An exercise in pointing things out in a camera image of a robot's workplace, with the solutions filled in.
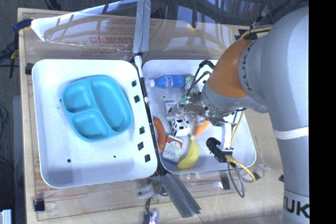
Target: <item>white bottle cap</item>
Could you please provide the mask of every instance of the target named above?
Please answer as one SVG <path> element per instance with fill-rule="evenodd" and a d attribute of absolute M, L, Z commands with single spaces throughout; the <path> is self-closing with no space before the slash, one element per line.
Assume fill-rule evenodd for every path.
<path fill-rule="evenodd" d="M 153 79 L 149 79 L 148 80 L 148 86 L 151 87 L 151 88 L 154 87 L 155 86 L 155 81 Z"/>

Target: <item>blue bottle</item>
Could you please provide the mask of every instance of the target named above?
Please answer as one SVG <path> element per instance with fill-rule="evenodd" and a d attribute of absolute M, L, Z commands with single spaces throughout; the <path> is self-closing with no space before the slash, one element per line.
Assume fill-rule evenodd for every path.
<path fill-rule="evenodd" d="M 182 75 L 162 76 L 157 79 L 148 80 L 149 87 L 160 87 L 162 89 L 183 88 L 185 78 Z"/>

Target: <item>blue divided plate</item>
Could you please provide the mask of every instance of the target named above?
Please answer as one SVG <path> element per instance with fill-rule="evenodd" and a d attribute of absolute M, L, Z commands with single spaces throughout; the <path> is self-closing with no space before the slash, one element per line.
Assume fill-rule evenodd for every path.
<path fill-rule="evenodd" d="M 67 85 L 61 102 L 75 133 L 86 141 L 108 139 L 133 124 L 125 94 L 108 76 L 91 76 Z"/>

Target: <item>carrot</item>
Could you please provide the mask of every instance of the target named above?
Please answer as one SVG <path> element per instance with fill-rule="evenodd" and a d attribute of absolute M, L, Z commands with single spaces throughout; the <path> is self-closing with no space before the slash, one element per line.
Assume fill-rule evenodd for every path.
<path fill-rule="evenodd" d="M 153 120 L 154 127 L 157 130 L 157 139 L 158 139 L 158 146 L 160 149 L 164 149 L 166 145 L 166 132 L 164 130 L 163 124 L 160 119 L 155 118 Z"/>
<path fill-rule="evenodd" d="M 207 128 L 209 124 L 210 121 L 204 121 L 202 125 L 197 126 L 195 130 L 195 136 L 198 137 L 205 130 L 205 128 Z"/>

